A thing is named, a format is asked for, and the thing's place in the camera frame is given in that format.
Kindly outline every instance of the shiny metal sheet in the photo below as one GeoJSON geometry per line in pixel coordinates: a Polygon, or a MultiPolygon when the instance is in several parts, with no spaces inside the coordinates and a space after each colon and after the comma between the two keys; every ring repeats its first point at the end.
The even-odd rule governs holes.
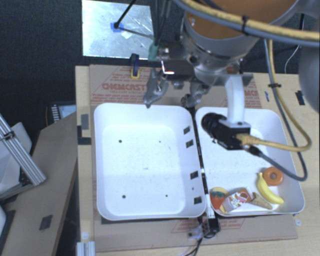
{"type": "Polygon", "coordinates": [[[112,29],[128,4],[82,0],[83,55],[92,57],[129,58],[132,53],[148,58],[153,42],[150,7],[133,5],[120,27],[137,34],[112,29]]]}

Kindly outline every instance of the white tray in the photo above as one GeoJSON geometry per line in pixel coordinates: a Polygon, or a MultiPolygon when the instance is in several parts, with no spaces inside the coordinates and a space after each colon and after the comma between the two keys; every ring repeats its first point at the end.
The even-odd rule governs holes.
{"type": "MultiPolygon", "coordinates": [[[[201,120],[206,114],[217,113],[226,117],[227,112],[227,108],[202,107],[195,115],[208,189],[223,187],[232,194],[240,188],[249,187],[252,192],[259,194],[257,173],[271,165],[262,158],[253,156],[244,150],[226,150],[222,146],[212,143],[212,139],[201,126],[201,120]]],[[[287,144],[281,120],[275,112],[267,109],[248,108],[245,109],[244,120],[251,125],[251,135],[263,140],[287,144]]],[[[296,174],[290,152],[263,145],[257,147],[265,155],[296,174]]],[[[246,203],[228,214],[223,214],[219,210],[216,212],[226,217],[234,217],[295,214],[303,210],[305,199],[298,181],[284,175],[283,182],[279,186],[270,186],[270,189],[283,198],[284,204],[274,204],[272,210],[266,210],[246,203]]]]}
{"type": "Polygon", "coordinates": [[[206,207],[191,115],[105,103],[94,112],[97,208],[109,220],[190,218],[206,207]]]}

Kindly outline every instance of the toy donut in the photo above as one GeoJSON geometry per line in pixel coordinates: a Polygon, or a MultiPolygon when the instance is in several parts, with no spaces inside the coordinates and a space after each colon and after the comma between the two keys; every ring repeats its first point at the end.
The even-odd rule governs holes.
{"type": "Polygon", "coordinates": [[[278,186],[284,180],[282,171],[273,166],[265,169],[262,176],[268,186],[278,186]]]}

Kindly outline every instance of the banana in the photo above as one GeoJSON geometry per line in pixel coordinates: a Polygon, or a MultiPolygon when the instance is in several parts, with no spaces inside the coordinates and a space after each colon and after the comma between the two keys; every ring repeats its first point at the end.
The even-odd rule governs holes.
{"type": "Polygon", "coordinates": [[[285,201],[268,187],[265,179],[262,177],[262,172],[259,172],[259,180],[257,184],[260,194],[272,204],[283,204],[285,201]]]}

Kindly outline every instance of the black floor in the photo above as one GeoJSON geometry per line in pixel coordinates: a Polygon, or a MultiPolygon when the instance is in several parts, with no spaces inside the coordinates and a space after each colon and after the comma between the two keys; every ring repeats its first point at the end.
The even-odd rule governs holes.
{"type": "MultiPolygon", "coordinates": [[[[179,28],[182,15],[174,4],[172,8],[174,15],[163,31],[168,40],[174,39],[172,27],[179,28]]],[[[298,28],[299,21],[300,15],[296,14],[286,26],[298,28]]],[[[307,18],[305,28],[310,29],[313,23],[307,18]]],[[[296,46],[275,43],[274,48],[276,71],[283,73],[296,46]]],[[[300,51],[290,61],[287,73],[298,72],[299,56],[300,51]]],[[[83,57],[80,0],[0,1],[0,113],[10,125],[22,122],[33,140],[46,126],[46,107],[50,103],[75,100],[75,66],[127,63],[124,59],[83,57]]],[[[267,71],[261,40],[245,58],[243,70],[267,71]]],[[[73,225],[73,221],[71,217],[67,225],[73,225]]]]}

